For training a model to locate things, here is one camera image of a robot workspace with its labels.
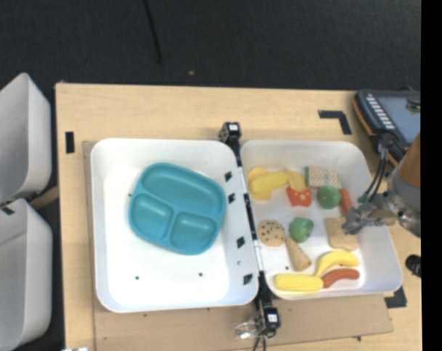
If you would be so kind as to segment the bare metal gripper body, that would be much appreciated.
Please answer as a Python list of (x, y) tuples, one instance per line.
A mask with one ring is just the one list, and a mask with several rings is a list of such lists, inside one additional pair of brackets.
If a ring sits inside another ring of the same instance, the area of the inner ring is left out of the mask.
[(377, 194), (370, 202), (371, 219), (393, 225), (395, 222), (416, 237), (421, 236), (421, 197), (403, 197), (396, 192)]

